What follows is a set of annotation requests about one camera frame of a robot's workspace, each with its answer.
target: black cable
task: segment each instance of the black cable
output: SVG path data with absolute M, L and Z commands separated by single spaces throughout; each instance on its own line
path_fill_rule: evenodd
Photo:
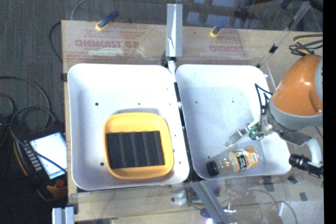
M 25 81 L 25 82 L 28 82 L 30 84 L 32 84 L 33 86 L 37 87 L 40 92 L 42 93 L 42 95 L 44 96 L 44 98 L 46 99 L 46 103 L 47 103 L 47 108 L 50 110 L 50 101 L 49 101 L 49 98 L 46 94 L 46 92 L 43 90 L 43 88 L 41 86 L 39 86 L 38 84 L 36 84 L 35 82 L 29 80 L 29 79 L 23 79 L 23 78 L 19 78 L 19 77 L 12 77 L 12 76 L 3 76 L 3 77 L 0 77 L 0 80 L 2 79 L 16 79 L 16 80 L 21 80 L 21 81 Z
M 32 222 L 32 219 L 33 219 L 33 218 L 41 217 L 41 216 L 43 216 L 43 215 L 44 215 L 46 212 L 48 212 L 48 211 L 50 211 L 49 208 L 48 208 L 48 209 L 45 209 L 45 210 L 42 211 L 42 212 L 38 211 L 38 212 L 34 213 L 32 216 L 30 216 L 29 218 L 27 218 L 27 219 L 21 221 L 21 222 L 18 223 L 18 224 L 28 224 L 28 221 L 29 221 L 30 224 L 33 224 L 33 222 Z
M 231 200 L 231 198 L 228 198 L 228 199 L 222 201 L 222 202 L 221 202 L 221 206 L 223 205 L 223 203 L 228 202 L 228 201 L 229 201 L 229 204 L 230 204 L 230 203 L 231 203 L 230 200 Z M 259 211 L 260 211 L 260 215 L 261 215 L 260 220 L 258 221 L 258 223 L 261 223 L 261 220 L 262 220 L 262 218 L 263 218 L 263 217 L 262 217 L 262 211 L 261 211 L 260 207 L 258 207 L 258 209 L 259 209 Z
M 257 94 L 258 94 L 258 100 L 259 100 L 259 108 L 260 108 L 260 116 L 259 116 L 259 123 L 258 123 L 258 128 L 257 130 L 260 131 L 261 129 L 261 122 L 263 120 L 263 115 L 266 114 L 266 109 L 267 109 L 267 106 L 268 106 L 268 100 L 269 98 L 266 96 L 266 93 L 270 94 L 270 95 L 273 95 L 273 93 L 269 92 L 269 91 L 266 91 L 265 89 L 263 89 L 262 87 L 260 87 L 258 84 L 254 84 L 254 86 L 256 87 L 256 90 L 257 90 Z M 265 105 L 263 106 L 263 103 L 261 101 L 261 96 L 260 96 L 260 92 L 259 90 L 263 91 L 264 92 L 264 98 L 265 98 Z
M 287 202 L 285 202 L 285 201 L 278 201 L 277 203 L 280 203 L 280 202 L 283 203 L 283 204 L 285 204 L 285 205 L 287 205 L 287 207 L 291 210 L 291 212 L 292 212 L 292 214 L 294 216 L 295 223 L 298 224 L 298 218 L 297 218 L 297 216 L 296 216 L 293 208 Z
M 0 199 L 0 221 L 1 224 L 13 224 L 13 211 L 5 199 Z
M 27 82 L 28 84 L 31 84 L 34 87 L 36 87 L 42 93 L 42 95 L 44 96 L 44 98 L 46 100 L 46 103 L 47 103 L 47 109 L 49 111 L 51 111 L 51 109 L 50 109 L 51 105 L 50 105 L 49 97 L 48 97 L 48 95 L 46 94 L 46 92 L 44 91 L 44 89 L 41 86 L 39 86 L 38 84 L 36 84 L 35 82 L 33 82 L 33 81 L 29 80 L 29 79 L 23 79 L 23 78 L 12 77 L 12 76 L 3 76 L 3 77 L 0 77 L 0 80 L 5 80 L 5 79 L 14 79 L 14 80 L 24 81 L 24 82 Z M 50 116 L 51 116 L 51 113 L 48 114 L 48 118 L 46 120 L 45 126 L 48 124 L 48 122 L 50 120 Z
M 277 211 L 279 212 L 279 207 L 278 207 L 277 201 L 274 199 L 274 197 L 270 193 L 268 193 L 266 191 L 263 191 L 263 190 L 260 190 L 260 189 L 250 189 L 249 191 L 250 192 L 260 192 L 260 193 L 264 193 L 264 194 L 268 195 L 268 197 L 270 197 L 272 199 L 272 201 L 274 202 L 274 204 L 276 205 Z
M 323 134 L 321 133 L 321 131 L 317 128 L 317 126 L 315 126 L 315 128 L 316 128 L 317 132 L 319 133 L 320 137 L 322 137 L 322 139 L 323 139 Z
M 11 140 L 9 139 L 9 137 L 10 136 L 8 136 L 8 129 L 6 129 L 4 131 L 4 138 L 1 142 L 0 178 L 4 178 L 7 175 L 10 164 L 11 164 L 11 156 L 12 156 L 13 147 L 12 147 Z
M 49 42 L 50 42 L 51 48 L 53 49 L 54 53 L 56 54 L 58 60 L 60 60 L 60 62 L 63 63 L 61 57 L 58 55 L 58 53 L 56 52 L 56 49 L 54 48 L 54 44 L 52 44 L 53 41 L 51 40 L 51 35 L 52 35 L 54 29 L 55 29 L 58 25 L 60 25 L 60 24 L 61 24 L 61 22 L 55 23 L 55 24 L 51 27 L 51 29 L 49 30 Z
M 193 202 L 191 202 L 190 204 L 191 204 L 193 207 L 195 207 L 197 210 L 199 210 L 199 211 L 201 211 L 201 210 L 202 210 L 201 208 L 199 208 L 199 207 L 195 206 L 195 204 L 194 204 Z
M 1 184 L 6 184 L 7 186 L 10 186 L 11 187 L 11 185 L 17 185 L 18 183 L 22 183 L 22 184 L 24 184 L 25 183 L 25 181 L 27 180 L 27 178 L 29 178 L 29 177 L 33 177 L 33 176 L 35 176 L 36 175 L 36 173 L 34 173 L 34 174 L 30 174 L 30 175 L 27 175 L 27 176 L 24 176 L 24 177 L 20 177 L 20 178 L 11 178 L 11 179 L 8 179 L 8 180 L 0 180 L 0 185 Z
M 289 49 L 290 49 L 290 53 L 293 55 L 298 55 L 298 56 L 305 56 L 307 54 L 315 54 L 314 50 L 315 49 L 319 49 L 323 47 L 323 39 L 320 40 L 315 40 L 313 42 L 309 42 L 307 44 L 302 44 L 301 41 L 304 40 L 311 40 L 311 39 L 316 39 L 322 37 L 323 38 L 323 34 L 312 34 L 312 35 L 301 35 L 301 36 L 296 36 L 293 40 L 294 40 L 294 45 L 290 45 Z M 319 46 L 316 47 L 312 47 L 313 45 L 316 44 L 321 44 Z
M 7 96 L 3 93 L 0 93 L 0 96 L 2 96 L 3 98 L 5 98 L 8 101 L 8 103 L 11 107 L 11 110 L 12 110 L 9 116 L 12 116 L 14 114 L 14 107 L 15 107 L 14 102 L 12 101 L 12 99 L 9 96 Z
M 54 115 L 49 109 L 44 108 L 43 106 L 35 105 L 35 106 L 29 106 L 29 107 L 27 107 L 27 108 L 24 108 L 24 109 L 21 109 L 21 110 L 17 111 L 17 112 L 12 116 L 12 118 L 11 118 L 11 120 L 10 120 L 9 123 L 10 123 L 10 124 L 13 124 L 15 117 L 17 117 L 20 113 L 22 113 L 22 112 L 24 112 L 24 111 L 26 111 L 26 110 L 32 110 L 32 109 L 41 109 L 41 110 L 43 110 L 43 111 L 45 111 L 45 112 L 48 113 L 48 118 L 47 118 L 47 121 L 46 121 L 46 123 L 45 123 L 45 125 L 44 125 L 44 128 L 46 128 L 47 125 L 48 125 L 49 117 L 51 117 L 51 119 L 53 120 L 53 122 L 58 122 L 58 120 L 56 119 L 55 115 Z

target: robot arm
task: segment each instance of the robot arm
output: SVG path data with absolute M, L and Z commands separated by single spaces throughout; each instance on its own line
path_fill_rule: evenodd
M 292 154 L 289 163 L 308 170 L 313 176 L 322 177 L 322 156 L 318 144 L 314 142 L 315 138 L 298 132 L 307 126 L 323 126 L 322 78 L 322 57 L 301 57 L 282 79 L 260 119 L 236 131 L 225 145 L 236 143 L 244 135 L 259 140 L 275 132 L 296 145 L 307 144 L 313 162 L 304 156 Z

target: plastic bottle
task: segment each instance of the plastic bottle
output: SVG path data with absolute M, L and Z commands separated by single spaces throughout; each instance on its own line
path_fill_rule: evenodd
M 227 175 L 257 167 L 262 161 L 261 149 L 257 145 L 248 145 L 236 150 L 226 150 L 207 162 L 210 176 Z

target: yellow tray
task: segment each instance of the yellow tray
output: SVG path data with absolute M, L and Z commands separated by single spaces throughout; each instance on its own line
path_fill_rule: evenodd
M 168 174 L 174 165 L 173 145 L 166 121 L 154 113 L 134 112 L 120 113 L 110 116 L 104 124 L 103 141 L 105 148 L 105 160 L 109 172 L 119 179 L 149 179 Z M 111 168 L 108 156 L 108 133 L 120 132 L 152 132 L 159 131 L 164 157 L 164 165 Z

